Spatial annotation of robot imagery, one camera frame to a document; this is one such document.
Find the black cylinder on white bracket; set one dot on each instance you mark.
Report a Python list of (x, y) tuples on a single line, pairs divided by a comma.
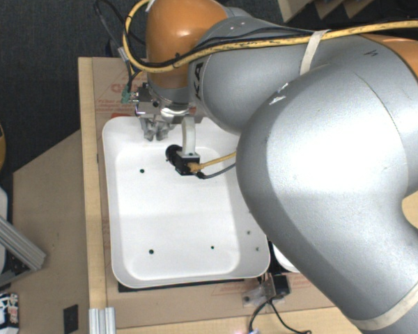
[(185, 162)]

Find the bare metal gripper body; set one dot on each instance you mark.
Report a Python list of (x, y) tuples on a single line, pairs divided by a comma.
[(147, 105)]

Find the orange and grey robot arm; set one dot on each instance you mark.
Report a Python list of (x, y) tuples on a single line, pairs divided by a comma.
[(327, 158)]

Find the black and white carton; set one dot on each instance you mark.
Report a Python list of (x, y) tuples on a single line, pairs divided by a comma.
[(5, 311)]

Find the brown cardboard board red print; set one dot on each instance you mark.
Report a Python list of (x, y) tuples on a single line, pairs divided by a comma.
[(181, 306)]

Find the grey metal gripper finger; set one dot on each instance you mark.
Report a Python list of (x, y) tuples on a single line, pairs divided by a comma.
[(163, 131), (148, 131)]

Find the white plastic tray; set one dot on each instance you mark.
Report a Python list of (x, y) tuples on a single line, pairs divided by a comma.
[(284, 261), (181, 218)]

